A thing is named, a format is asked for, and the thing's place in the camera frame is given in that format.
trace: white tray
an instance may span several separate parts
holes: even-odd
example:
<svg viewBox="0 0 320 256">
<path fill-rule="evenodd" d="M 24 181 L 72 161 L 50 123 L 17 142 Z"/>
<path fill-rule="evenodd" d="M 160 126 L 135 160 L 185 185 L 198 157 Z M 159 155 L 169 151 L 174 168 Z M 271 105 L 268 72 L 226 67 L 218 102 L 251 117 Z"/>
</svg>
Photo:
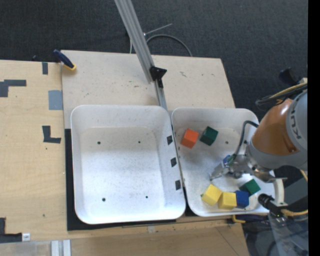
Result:
<svg viewBox="0 0 320 256">
<path fill-rule="evenodd" d="M 210 217 L 230 214 L 264 214 L 269 212 L 259 204 L 258 196 L 261 193 L 266 193 L 274 197 L 275 190 L 272 183 L 264 183 L 249 174 L 245 174 L 239 179 L 229 176 L 222 176 L 211 182 L 209 179 L 209 175 L 223 158 L 235 152 L 239 144 L 243 123 L 246 120 L 259 123 L 253 112 L 242 108 L 181 107 L 172 113 L 172 124 L 186 197 L 190 209 L 195 214 L 202 217 Z M 218 131 L 216 140 L 211 146 L 199 141 L 202 132 L 207 126 Z M 199 133 L 198 140 L 193 148 L 180 144 L 187 128 Z M 250 140 L 255 129 L 252 125 L 247 125 L 244 140 Z M 239 153 L 243 153 L 244 149 L 242 147 Z M 219 209 L 217 203 L 211 206 L 201 200 L 201 194 L 205 192 L 210 184 L 225 192 L 235 192 L 239 190 L 241 185 L 251 179 L 255 179 L 261 190 L 249 197 L 249 206 L 245 209 Z"/>
<path fill-rule="evenodd" d="M 87 224 L 173 220 L 185 211 L 168 112 L 81 105 L 71 113 L 75 212 Z"/>
</svg>

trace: block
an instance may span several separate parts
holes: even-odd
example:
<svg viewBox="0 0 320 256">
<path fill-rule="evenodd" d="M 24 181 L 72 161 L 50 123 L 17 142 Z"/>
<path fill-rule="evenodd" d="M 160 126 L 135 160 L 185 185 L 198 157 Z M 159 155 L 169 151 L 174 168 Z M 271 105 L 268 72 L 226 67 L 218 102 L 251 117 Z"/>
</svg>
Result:
<svg viewBox="0 0 320 256">
<path fill-rule="evenodd" d="M 235 197 L 237 208 L 244 209 L 249 205 L 249 193 L 247 191 L 237 190 Z"/>
<path fill-rule="evenodd" d="M 210 184 L 208 188 L 205 190 L 205 192 L 202 194 L 201 199 L 207 204 L 213 206 L 218 202 L 221 194 L 222 191 L 219 188 Z"/>
<path fill-rule="evenodd" d="M 219 200 L 218 206 L 220 209 L 232 210 L 237 207 L 237 197 L 236 193 L 232 192 L 222 192 Z"/>
<path fill-rule="evenodd" d="M 186 129 L 180 144 L 192 149 L 197 142 L 198 136 L 198 132 L 188 128 Z"/>
<path fill-rule="evenodd" d="M 210 126 L 207 126 L 201 134 L 200 141 L 211 146 L 212 143 L 214 143 L 214 141 L 216 140 L 217 135 L 217 130 L 211 128 Z"/>
<path fill-rule="evenodd" d="M 239 190 L 247 191 L 249 193 L 249 197 L 251 197 L 253 194 L 261 190 L 261 188 L 259 187 L 257 182 L 254 179 L 252 179 L 249 180 L 247 183 L 243 184 L 241 187 L 239 187 Z"/>
</svg>

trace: blue cube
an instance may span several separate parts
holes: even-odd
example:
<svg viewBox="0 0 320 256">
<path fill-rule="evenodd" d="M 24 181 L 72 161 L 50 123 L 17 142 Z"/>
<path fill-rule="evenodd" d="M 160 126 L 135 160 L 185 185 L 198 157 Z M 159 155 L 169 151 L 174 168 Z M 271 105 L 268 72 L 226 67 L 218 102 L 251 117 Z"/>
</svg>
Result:
<svg viewBox="0 0 320 256">
<path fill-rule="evenodd" d="M 249 205 L 249 193 L 247 191 L 237 190 L 235 192 L 236 207 L 244 209 Z"/>
</svg>

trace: dark green cube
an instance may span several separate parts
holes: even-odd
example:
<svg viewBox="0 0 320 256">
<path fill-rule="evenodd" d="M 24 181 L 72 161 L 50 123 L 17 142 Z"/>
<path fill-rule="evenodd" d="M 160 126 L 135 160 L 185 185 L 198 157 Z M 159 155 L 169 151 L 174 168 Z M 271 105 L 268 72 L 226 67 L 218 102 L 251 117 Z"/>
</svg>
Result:
<svg viewBox="0 0 320 256">
<path fill-rule="evenodd" d="M 217 130 L 211 128 L 210 126 L 207 126 L 200 137 L 200 141 L 211 146 L 212 143 L 214 143 L 214 141 L 216 140 L 217 135 Z"/>
<path fill-rule="evenodd" d="M 243 184 L 241 187 L 239 187 L 241 191 L 246 191 L 249 193 L 249 197 L 252 196 L 254 193 L 257 193 L 261 188 L 257 184 L 257 182 L 252 179 L 248 181 L 247 183 Z"/>
</svg>

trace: yellow cube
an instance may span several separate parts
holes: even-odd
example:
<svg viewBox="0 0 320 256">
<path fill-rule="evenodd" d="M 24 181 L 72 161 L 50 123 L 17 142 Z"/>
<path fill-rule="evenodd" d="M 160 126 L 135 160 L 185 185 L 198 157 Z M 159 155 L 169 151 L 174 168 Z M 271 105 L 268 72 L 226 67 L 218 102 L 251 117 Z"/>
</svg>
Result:
<svg viewBox="0 0 320 256">
<path fill-rule="evenodd" d="M 203 193 L 201 199 L 207 204 L 213 206 L 216 202 L 218 202 L 221 194 L 222 194 L 222 191 L 219 188 L 210 184 L 206 189 L 206 191 Z"/>
<path fill-rule="evenodd" d="M 237 207 L 236 193 L 223 192 L 219 198 L 218 206 L 220 209 L 232 210 Z"/>
</svg>

